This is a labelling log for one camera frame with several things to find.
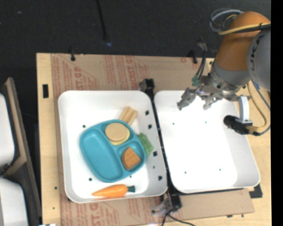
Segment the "blue divided tray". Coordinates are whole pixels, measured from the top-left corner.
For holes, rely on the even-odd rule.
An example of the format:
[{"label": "blue divided tray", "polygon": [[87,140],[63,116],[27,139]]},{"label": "blue divided tray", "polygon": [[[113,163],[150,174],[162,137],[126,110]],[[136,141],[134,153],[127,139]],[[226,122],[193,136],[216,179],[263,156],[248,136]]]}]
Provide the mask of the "blue divided tray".
[{"label": "blue divided tray", "polygon": [[[112,145],[105,135],[105,128],[114,122],[124,124],[130,131],[128,140],[120,145]],[[129,147],[135,151],[141,162],[127,170],[122,163],[122,154]],[[146,160],[141,141],[132,128],[121,120],[105,121],[88,128],[80,137],[80,148],[90,169],[104,182],[116,182],[135,173]]]}]

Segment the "orange carrot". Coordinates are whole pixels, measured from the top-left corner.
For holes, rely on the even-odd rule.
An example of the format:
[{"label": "orange carrot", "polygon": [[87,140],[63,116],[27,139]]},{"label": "orange carrot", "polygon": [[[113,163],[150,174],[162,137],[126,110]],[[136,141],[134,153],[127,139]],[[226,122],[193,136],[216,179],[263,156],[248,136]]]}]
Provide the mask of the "orange carrot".
[{"label": "orange carrot", "polygon": [[101,196],[107,198],[123,197],[127,192],[135,193],[135,187],[127,187],[124,184],[112,185],[94,192],[93,196]]}]

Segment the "black floor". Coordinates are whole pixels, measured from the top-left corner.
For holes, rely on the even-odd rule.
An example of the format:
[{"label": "black floor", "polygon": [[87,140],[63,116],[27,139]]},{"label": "black floor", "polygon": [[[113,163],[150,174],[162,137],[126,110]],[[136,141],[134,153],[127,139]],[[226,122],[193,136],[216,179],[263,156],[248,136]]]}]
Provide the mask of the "black floor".
[{"label": "black floor", "polygon": [[256,11],[271,20],[271,0],[0,0],[0,86],[15,80],[31,148],[38,125],[36,53],[182,57],[201,38],[218,49],[208,25],[218,8]]}]

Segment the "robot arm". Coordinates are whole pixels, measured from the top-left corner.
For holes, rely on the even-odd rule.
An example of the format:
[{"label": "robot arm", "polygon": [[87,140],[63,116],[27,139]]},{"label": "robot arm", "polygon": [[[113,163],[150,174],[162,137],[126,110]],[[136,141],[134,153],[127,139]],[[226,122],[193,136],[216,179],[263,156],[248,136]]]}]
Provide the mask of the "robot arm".
[{"label": "robot arm", "polygon": [[[216,23],[216,19],[222,16],[226,17],[221,23]],[[232,22],[224,29],[229,19]],[[270,91],[270,21],[256,12],[222,9],[212,14],[210,27],[224,35],[211,71],[207,76],[202,75],[207,48],[200,42],[198,45],[202,48],[203,58],[199,71],[192,79],[192,86],[196,88],[187,88],[177,106],[181,110],[192,103],[196,96],[205,101],[205,110],[223,98],[238,101],[240,118],[226,117],[224,122],[240,134],[249,134],[247,127],[252,123],[248,119],[247,101],[251,97],[238,96],[236,93],[250,80]]]}]

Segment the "wooden table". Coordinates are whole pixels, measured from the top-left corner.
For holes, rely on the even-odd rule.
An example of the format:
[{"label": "wooden table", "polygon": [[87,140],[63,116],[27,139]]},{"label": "wooden table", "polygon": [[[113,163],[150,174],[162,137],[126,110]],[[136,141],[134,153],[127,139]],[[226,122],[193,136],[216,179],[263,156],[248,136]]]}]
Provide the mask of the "wooden table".
[{"label": "wooden table", "polygon": [[[55,108],[53,96],[52,54],[37,54],[37,83],[38,83],[38,113],[40,133],[40,160],[42,183],[42,221],[43,224],[55,223],[61,225],[61,206],[58,160],[57,160],[57,136],[55,128]],[[270,111],[252,88],[254,99],[258,102],[270,122]],[[246,89],[240,93],[247,94]],[[266,91],[262,94],[270,102]],[[254,125],[261,125],[263,120],[253,103],[250,102],[250,119]],[[254,213],[234,215],[227,217],[201,218],[188,222],[196,226],[268,226],[271,225],[271,141],[270,130],[259,137],[248,136],[253,154],[255,156],[260,175],[260,186],[263,191],[262,198],[252,199]],[[169,222],[165,225],[181,225],[178,222]]]}]

